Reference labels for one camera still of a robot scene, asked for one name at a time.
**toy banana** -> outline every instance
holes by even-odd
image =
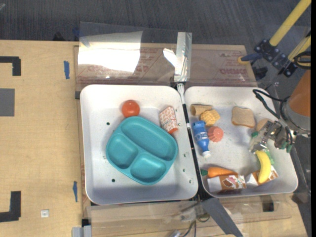
[[[264,151],[257,150],[256,155],[260,161],[260,172],[258,176],[258,182],[263,183],[269,178],[271,172],[271,162],[269,156]]]

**toy bottle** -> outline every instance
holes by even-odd
[[[198,146],[203,150],[202,155],[205,158],[211,156],[211,152],[208,150],[209,139],[204,121],[201,120],[193,123],[193,134]]]

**toy food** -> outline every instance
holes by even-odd
[[[260,120],[258,123],[257,123],[257,126],[256,126],[256,131],[259,132],[261,130],[262,127],[264,127],[264,125],[267,123],[267,121],[270,121],[273,123],[273,121],[271,119],[268,119],[268,118],[264,118],[262,120]]]
[[[245,178],[242,175],[225,175],[207,179],[211,193],[240,192],[247,188]]]
[[[202,155],[206,157],[211,156],[211,152],[208,150],[209,139],[207,137],[205,122],[200,120],[198,122],[194,122],[193,126],[193,134],[194,138],[198,144],[198,146],[202,149]]]
[[[218,126],[212,126],[207,132],[208,138],[213,142],[219,142],[224,136],[224,132]]]
[[[200,115],[200,120],[203,120],[206,126],[212,126],[219,119],[220,115],[215,109],[207,110]]]
[[[243,125],[250,128],[254,128],[256,125],[253,112],[248,108],[233,107],[232,110],[232,123],[234,125]]]
[[[258,175],[258,182],[264,183],[270,176],[271,162],[269,156],[264,151],[256,151],[256,155],[260,161],[260,172]]]
[[[207,110],[211,110],[213,107],[211,105],[191,105],[190,111],[193,116],[199,116]]]
[[[277,171],[275,170],[275,168],[273,166],[271,166],[271,171],[270,171],[268,179],[263,183],[260,183],[258,180],[259,173],[260,173],[260,170],[257,170],[257,171],[252,172],[250,175],[247,175],[245,177],[245,181],[246,181],[248,188],[255,188],[259,185],[265,184],[265,183],[267,183],[271,180],[274,180],[278,177]]]
[[[122,105],[122,113],[125,118],[137,116],[140,112],[140,107],[134,100],[127,100]]]
[[[159,113],[159,119],[161,126],[168,133],[173,133],[178,130],[178,123],[176,119],[176,115],[171,106],[164,109],[161,113]]]
[[[221,167],[209,167],[208,170],[201,169],[202,176],[207,175],[209,178],[217,177],[217,176],[225,176],[225,175],[238,175],[236,172],[221,168]]]

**toy tomato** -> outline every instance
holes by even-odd
[[[125,118],[137,116],[140,112],[139,105],[134,100],[127,100],[123,103],[122,113]]]

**teal divided plate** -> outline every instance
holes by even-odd
[[[144,185],[159,182],[169,171],[177,154],[175,139],[140,116],[123,120],[106,145],[110,164]]]

